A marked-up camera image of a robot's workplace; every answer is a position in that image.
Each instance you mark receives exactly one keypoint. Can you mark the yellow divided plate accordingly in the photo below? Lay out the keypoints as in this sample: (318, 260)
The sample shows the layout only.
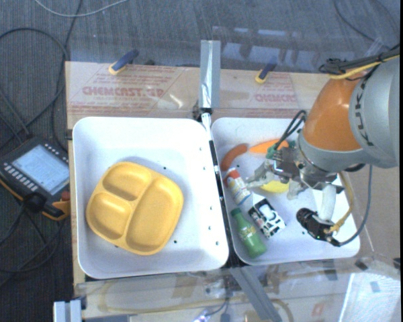
(134, 208)

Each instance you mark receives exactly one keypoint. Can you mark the black and white carton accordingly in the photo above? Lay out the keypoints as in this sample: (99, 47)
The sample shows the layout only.
(267, 218)

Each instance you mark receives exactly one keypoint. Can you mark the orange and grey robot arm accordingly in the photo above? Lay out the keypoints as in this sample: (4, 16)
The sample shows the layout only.
(336, 119)

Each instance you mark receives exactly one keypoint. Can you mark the yellow toy banana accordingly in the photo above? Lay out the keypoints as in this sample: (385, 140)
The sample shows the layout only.
(275, 187)

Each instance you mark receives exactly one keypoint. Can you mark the brown toy sausage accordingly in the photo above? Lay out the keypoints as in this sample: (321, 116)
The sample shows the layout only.
(233, 156)

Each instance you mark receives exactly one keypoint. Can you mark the black cylinder on white bracket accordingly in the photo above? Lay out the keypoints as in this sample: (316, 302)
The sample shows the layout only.
(310, 220)

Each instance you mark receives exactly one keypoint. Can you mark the green bottle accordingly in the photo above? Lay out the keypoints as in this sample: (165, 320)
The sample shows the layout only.
(250, 235)

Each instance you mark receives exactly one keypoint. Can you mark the orange toy carrot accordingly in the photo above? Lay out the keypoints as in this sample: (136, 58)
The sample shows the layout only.
(263, 147)

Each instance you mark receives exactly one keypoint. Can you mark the white bottle with orange cap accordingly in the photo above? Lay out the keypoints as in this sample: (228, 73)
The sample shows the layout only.
(238, 186)

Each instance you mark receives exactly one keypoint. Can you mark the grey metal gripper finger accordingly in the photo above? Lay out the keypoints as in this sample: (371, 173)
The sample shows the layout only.
(295, 189)
(260, 174)

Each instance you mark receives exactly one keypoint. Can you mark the brown cardboard board red print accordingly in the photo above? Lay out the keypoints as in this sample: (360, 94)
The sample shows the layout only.
(127, 92)

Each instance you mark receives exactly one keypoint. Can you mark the white plastic tray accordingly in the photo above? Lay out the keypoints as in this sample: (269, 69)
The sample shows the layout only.
(305, 250)
(127, 139)

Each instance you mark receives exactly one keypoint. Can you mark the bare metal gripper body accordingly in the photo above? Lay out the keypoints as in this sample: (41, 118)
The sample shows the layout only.
(290, 164)

